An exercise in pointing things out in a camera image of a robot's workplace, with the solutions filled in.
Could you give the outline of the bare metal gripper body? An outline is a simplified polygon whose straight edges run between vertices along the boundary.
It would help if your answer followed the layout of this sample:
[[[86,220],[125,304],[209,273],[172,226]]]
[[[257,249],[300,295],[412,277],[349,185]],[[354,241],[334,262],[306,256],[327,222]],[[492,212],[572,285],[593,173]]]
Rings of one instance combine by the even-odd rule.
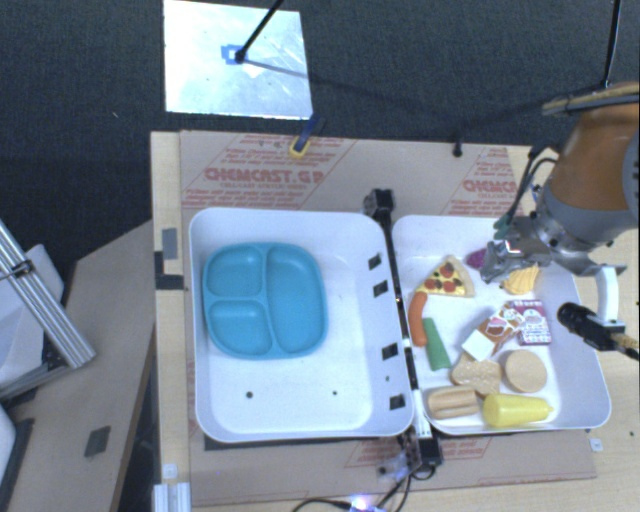
[[[519,270],[551,263],[575,269],[575,253],[569,248],[573,236],[558,225],[511,223],[495,233],[495,269]]]

